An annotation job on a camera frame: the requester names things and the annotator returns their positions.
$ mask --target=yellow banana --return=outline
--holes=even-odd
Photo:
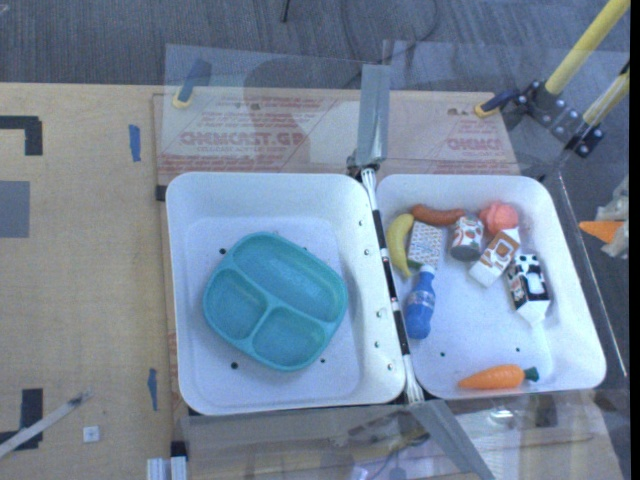
[[[404,247],[404,237],[413,226],[414,217],[410,213],[398,215],[387,229],[387,247],[389,259],[392,265],[400,269],[407,277],[411,277],[411,271],[407,264],[407,251]]]

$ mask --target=teal divided plate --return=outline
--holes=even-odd
[[[273,233],[253,233],[225,255],[207,283],[204,316],[257,361],[299,370],[327,347],[347,309],[347,287],[327,264]]]

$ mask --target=blue bottle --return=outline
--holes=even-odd
[[[431,332],[431,316],[436,303],[433,291],[435,269],[430,265],[420,267],[418,282],[407,297],[404,307],[404,323],[409,338],[423,340]]]

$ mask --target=gray carpet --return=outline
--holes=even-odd
[[[283,0],[0,0],[0,81],[162,84],[168,44],[375,62],[383,41],[392,40],[408,47],[390,59],[395,88],[498,92],[548,76],[607,1],[291,0],[282,23]],[[567,101],[586,109],[629,50],[627,13],[567,87]],[[603,128],[606,141],[593,155],[562,167],[578,220],[591,220],[628,171],[628,99]],[[531,126],[513,138],[534,156],[550,154]],[[586,237],[589,263],[578,268],[585,276],[593,268],[594,318],[611,328],[601,336],[610,350],[603,387],[627,389],[628,262],[609,258],[600,245]],[[615,430],[628,458],[626,430],[622,438]]]

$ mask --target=brown hot dog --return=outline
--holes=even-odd
[[[417,204],[411,208],[411,214],[416,220],[432,226],[451,226],[466,213],[462,208],[436,210],[423,204]]]

